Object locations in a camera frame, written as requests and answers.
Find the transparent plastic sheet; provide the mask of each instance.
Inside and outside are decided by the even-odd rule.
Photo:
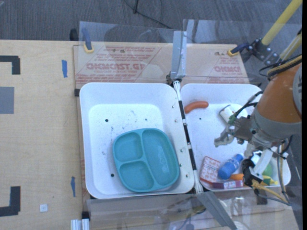
[[[252,23],[235,23],[235,22],[213,22],[213,21],[198,21],[197,26],[194,26],[195,21],[185,21],[185,28],[183,31],[187,32],[187,74],[182,81],[182,86],[189,82],[199,83],[252,83],[258,85],[259,82],[266,83],[266,78],[259,76],[257,70],[259,65],[262,66],[262,62],[253,57],[248,57],[248,60],[242,58],[240,55],[236,56],[236,63],[245,70],[243,77],[237,77],[235,75],[227,77],[227,81],[223,80],[225,77],[214,76],[206,73],[197,75],[191,73],[191,70],[195,68],[197,64],[191,64],[191,62],[201,62],[206,65],[209,69],[214,69],[213,65],[208,61],[207,56],[218,56],[219,59],[224,57],[229,48],[232,48],[246,40],[254,40],[259,36],[266,33],[267,28],[263,28],[261,32],[255,32],[246,38],[245,35],[253,33]],[[221,31],[216,31],[216,24],[219,24],[218,28]],[[94,82],[152,82],[152,83],[165,83],[166,75],[170,72],[172,64],[172,42],[173,42],[173,30],[168,29],[156,29],[156,28],[143,28],[143,27],[131,27],[122,25],[110,25],[100,23],[81,23],[80,24],[80,45],[77,50],[74,51],[76,64],[76,80],[77,77],[84,77],[83,73],[80,72],[80,66],[86,66],[84,63],[90,62],[92,59],[99,62],[103,59],[104,55],[86,53],[84,51],[84,36],[82,28],[85,26],[90,31],[91,41],[93,42],[94,50],[97,50],[96,44],[100,51],[100,48],[111,47],[112,53],[125,54],[126,49],[136,47],[137,50],[146,50],[147,43],[152,47],[152,44],[162,46],[159,52],[165,54],[159,55],[159,63],[154,64],[161,69],[162,72],[159,75],[155,75],[154,78],[148,74],[147,77],[142,76],[139,79],[110,79],[110,75],[106,75],[107,80],[103,80],[102,76],[97,76],[97,73],[89,75],[91,81]],[[223,26],[233,27],[235,32],[233,35],[224,35]],[[290,31],[292,34],[299,30],[298,25],[290,25]],[[285,34],[288,37],[287,43],[291,41],[289,34]],[[287,43],[277,44],[282,51]],[[141,65],[143,62],[147,66],[153,65],[153,61],[146,62],[144,59],[136,59],[137,63]],[[113,58],[108,64],[116,64],[116,60]],[[97,70],[102,70],[103,65],[96,65]],[[76,88],[81,88],[86,82],[76,81]],[[280,188],[274,188],[274,191],[281,194]],[[278,218],[279,226],[285,229],[297,229],[297,224],[292,213],[291,207],[283,205],[281,203],[272,200],[260,200],[257,198],[252,190],[230,190],[225,192],[216,192],[221,205],[225,208],[228,215],[235,222],[238,229],[254,229],[254,226],[262,227],[262,229],[271,229],[272,226],[276,225],[273,219]],[[195,198],[194,193],[179,194],[179,195],[155,195],[145,197],[132,197],[123,199],[90,199],[86,193],[83,197],[85,211],[90,212],[91,217],[91,229],[116,229],[116,228],[127,228],[127,229],[188,229],[189,224],[193,224],[195,229],[209,229],[220,227],[221,225],[214,219],[212,214],[206,210],[203,212],[203,205],[198,202]]]

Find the white square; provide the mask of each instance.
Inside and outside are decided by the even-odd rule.
[[[40,205],[39,211],[40,212],[47,212],[48,211],[48,205]]]

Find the gray square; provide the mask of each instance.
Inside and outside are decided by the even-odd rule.
[[[14,87],[0,87],[0,114],[14,114]]]

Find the teal divided plate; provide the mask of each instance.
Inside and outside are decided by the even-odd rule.
[[[156,128],[119,135],[113,157],[122,183],[134,192],[151,192],[171,186],[179,177],[179,164],[168,136]]]

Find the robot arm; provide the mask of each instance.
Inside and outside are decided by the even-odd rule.
[[[252,156],[261,150],[261,160],[255,167],[245,164],[244,182],[251,186],[252,180],[262,181],[262,172],[272,156],[281,156],[275,147],[285,143],[302,129],[302,64],[297,58],[287,67],[277,67],[269,71],[270,82],[264,90],[255,109],[248,117],[237,118],[238,111],[229,118],[221,136],[214,140],[216,147],[232,142],[235,137],[239,144],[248,142],[245,156]],[[253,96],[243,108],[249,105]]]

